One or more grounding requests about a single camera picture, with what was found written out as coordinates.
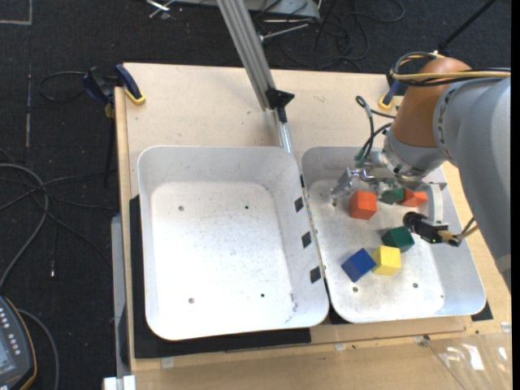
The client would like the large green cube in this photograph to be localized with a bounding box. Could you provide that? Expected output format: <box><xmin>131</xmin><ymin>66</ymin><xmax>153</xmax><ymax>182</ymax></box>
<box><xmin>380</xmin><ymin>225</ymin><xmax>416</xmax><ymax>254</ymax></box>

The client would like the large orange cube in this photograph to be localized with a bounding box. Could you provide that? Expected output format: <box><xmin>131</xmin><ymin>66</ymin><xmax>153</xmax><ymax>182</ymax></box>
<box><xmin>349</xmin><ymin>189</ymin><xmax>379</xmax><ymax>221</ymax></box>

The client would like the pale wood board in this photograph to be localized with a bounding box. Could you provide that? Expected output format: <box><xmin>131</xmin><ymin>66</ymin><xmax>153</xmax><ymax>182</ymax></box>
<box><xmin>115</xmin><ymin>62</ymin><xmax>512</xmax><ymax>372</ymax></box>

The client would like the blue cube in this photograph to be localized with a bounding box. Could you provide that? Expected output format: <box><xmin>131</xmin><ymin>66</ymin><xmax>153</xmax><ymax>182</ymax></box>
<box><xmin>340</xmin><ymin>247</ymin><xmax>378</xmax><ymax>284</ymax></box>

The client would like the small green cube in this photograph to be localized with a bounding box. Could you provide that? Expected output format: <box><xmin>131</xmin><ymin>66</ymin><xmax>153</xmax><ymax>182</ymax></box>
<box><xmin>380</xmin><ymin>187</ymin><xmax>406</xmax><ymax>206</ymax></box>

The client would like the white plastic tray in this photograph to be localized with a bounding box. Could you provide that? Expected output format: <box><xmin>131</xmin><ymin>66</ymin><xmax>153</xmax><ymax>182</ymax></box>
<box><xmin>301</xmin><ymin>145</ymin><xmax>488</xmax><ymax>325</ymax></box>
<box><xmin>136</xmin><ymin>145</ymin><xmax>331</xmax><ymax>342</ymax></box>

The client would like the black cylinder on white bracket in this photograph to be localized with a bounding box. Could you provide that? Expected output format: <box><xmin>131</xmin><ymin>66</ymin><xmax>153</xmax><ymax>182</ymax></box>
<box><xmin>402</xmin><ymin>181</ymin><xmax>463</xmax><ymax>248</ymax></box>

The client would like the small orange cube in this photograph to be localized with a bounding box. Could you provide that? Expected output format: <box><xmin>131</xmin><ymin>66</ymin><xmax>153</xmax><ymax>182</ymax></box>
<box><xmin>400</xmin><ymin>188</ymin><xmax>429</xmax><ymax>208</ymax></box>

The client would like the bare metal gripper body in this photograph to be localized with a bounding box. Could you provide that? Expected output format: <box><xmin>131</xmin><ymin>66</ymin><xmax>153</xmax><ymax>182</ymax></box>
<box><xmin>352</xmin><ymin>149</ymin><xmax>432</xmax><ymax>192</ymax></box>

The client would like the thin black and white rod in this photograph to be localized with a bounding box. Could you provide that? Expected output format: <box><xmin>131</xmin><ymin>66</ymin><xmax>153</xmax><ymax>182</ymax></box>
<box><xmin>275</xmin><ymin>110</ymin><xmax>327</xmax><ymax>284</ymax></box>

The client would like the yellow cube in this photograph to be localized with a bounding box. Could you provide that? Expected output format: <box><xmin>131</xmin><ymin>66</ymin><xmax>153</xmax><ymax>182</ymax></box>
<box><xmin>370</xmin><ymin>245</ymin><xmax>403</xmax><ymax>277</ymax></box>

